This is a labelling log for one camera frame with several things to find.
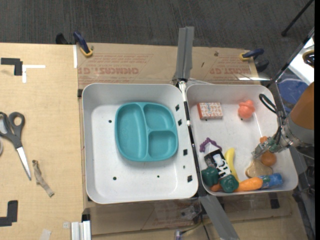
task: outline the scissor blade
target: scissor blade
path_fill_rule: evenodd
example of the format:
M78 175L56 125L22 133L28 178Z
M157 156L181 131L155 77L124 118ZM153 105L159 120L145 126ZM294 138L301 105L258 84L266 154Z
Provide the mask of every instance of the scissor blade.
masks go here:
M19 154L21 163L23 165L23 168L25 170L25 173L28 176L29 180L31 181L31 173L30 173L30 169L29 169L29 165L28 165L28 161L27 161L27 157L26 157L24 148L21 146L21 147L18 147L16 150L18 151L18 154Z

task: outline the white plastic tray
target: white plastic tray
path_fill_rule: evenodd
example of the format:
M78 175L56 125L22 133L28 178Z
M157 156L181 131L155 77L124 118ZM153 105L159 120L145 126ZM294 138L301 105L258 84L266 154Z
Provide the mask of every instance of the white plastic tray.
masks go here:
M234 167L241 181L248 179L245 174L246 168L252 161L251 152L256 148L262 136L273 136L278 128L277 116L268 110L259 100L259 94L266 95L273 103L274 99L266 87L262 85L222 85L222 84L194 84L187 88L190 120L195 147L198 154L199 166L203 170L207 168L204 153L200 152L200 144L206 138L216 141L222 147L222 153L229 148L235 148ZM252 100L255 113L250 119L241 120L238 116L239 103ZM220 102L223 118L201 120L197 104L202 102ZM283 185L246 192L212 192L215 196L241 195L261 192L290 191L298 185L298 175L292 160L290 151L284 150L276 153L277 162L272 166L274 173L280 173Z
M119 153L115 116L122 104L130 102L159 103L171 110L178 134L175 155L163 161L137 162ZM197 173L178 88L170 84L93 83L83 90L82 106L86 191L94 202L115 204L195 195Z

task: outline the blue clamp handle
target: blue clamp handle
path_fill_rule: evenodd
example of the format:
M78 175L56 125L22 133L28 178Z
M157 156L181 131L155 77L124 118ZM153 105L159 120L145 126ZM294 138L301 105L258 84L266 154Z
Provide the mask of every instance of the blue clamp handle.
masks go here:
M255 60L259 55L264 54L265 50L264 49L255 49L255 50L250 50L245 54L242 54L243 58L250 58L253 57Z
M89 54L91 51L89 50L89 47L88 47L86 41L84 40L84 38L81 36L81 34L78 31L75 31L75 32L73 32L73 36L74 36L75 41L80 44L83 51L86 54Z

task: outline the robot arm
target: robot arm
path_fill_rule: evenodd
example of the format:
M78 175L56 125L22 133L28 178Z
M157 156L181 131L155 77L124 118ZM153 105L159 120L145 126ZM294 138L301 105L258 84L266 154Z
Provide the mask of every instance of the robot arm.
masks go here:
M267 150L275 153L281 152L290 146L306 148L315 144L314 82L303 92L290 114L284 119L281 114L278 114L278 119L280 122L277 132L272 137L268 137L264 143L258 144L252 152L255 159Z

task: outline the dark green pepper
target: dark green pepper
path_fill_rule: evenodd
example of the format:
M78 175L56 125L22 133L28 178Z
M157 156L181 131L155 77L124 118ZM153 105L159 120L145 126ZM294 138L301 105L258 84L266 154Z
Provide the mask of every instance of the dark green pepper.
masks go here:
M220 179L220 185L224 192L232 193L239 187L239 182L236 180L235 176L229 174Z
M211 187L218 183L219 173L214 167L208 166L206 169L201 171L201 176L204 184Z

